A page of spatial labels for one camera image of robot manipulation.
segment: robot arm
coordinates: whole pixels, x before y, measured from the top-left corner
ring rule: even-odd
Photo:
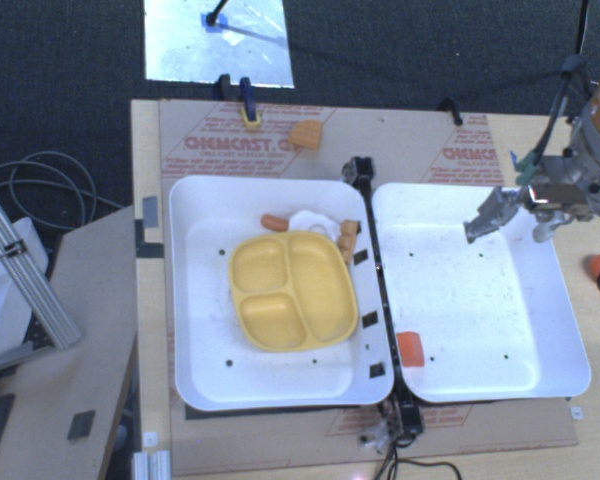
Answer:
[[[582,63],[567,59],[547,131],[536,148],[516,165],[521,173],[516,180],[520,188],[493,189],[478,208],[478,216],[464,224],[469,243],[505,225],[520,207],[536,217],[538,226],[533,236],[539,242],[551,238],[558,226],[600,216],[600,85],[574,121],[571,141],[562,156],[543,154],[569,81],[580,73]]]

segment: wooden table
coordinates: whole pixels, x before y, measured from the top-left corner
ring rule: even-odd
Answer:
[[[546,125],[545,117],[489,115],[488,123],[502,169],[505,184],[514,185],[509,151],[524,154],[531,149]],[[153,101],[136,101],[132,105],[135,218],[142,219],[142,202],[147,195],[160,194],[161,153],[159,143],[159,105]],[[547,151],[559,154],[567,144],[570,127],[560,122]],[[161,207],[156,227],[144,230],[148,243],[162,242]],[[600,479],[600,292],[589,278],[585,259],[600,253],[600,219],[575,223],[558,230],[554,245],[571,297],[582,339],[592,370],[588,391],[574,402],[582,409],[583,419],[576,422],[580,444],[575,447],[546,450],[509,451],[490,454],[445,457],[469,479]],[[145,441],[143,449],[152,452],[171,446],[169,420],[168,359],[165,314],[164,261],[140,258],[137,274],[154,283],[138,286],[139,364],[141,383],[141,421],[143,429],[156,433],[156,442]],[[372,478],[377,463],[352,463],[329,466],[290,468],[192,478],[241,479],[363,479]],[[421,469],[401,466],[399,477],[418,479],[451,478],[444,469]]]

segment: wooden block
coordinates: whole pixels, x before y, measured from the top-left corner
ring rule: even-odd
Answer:
[[[322,138],[322,121],[300,121],[289,133],[287,141],[303,148],[318,149]]]

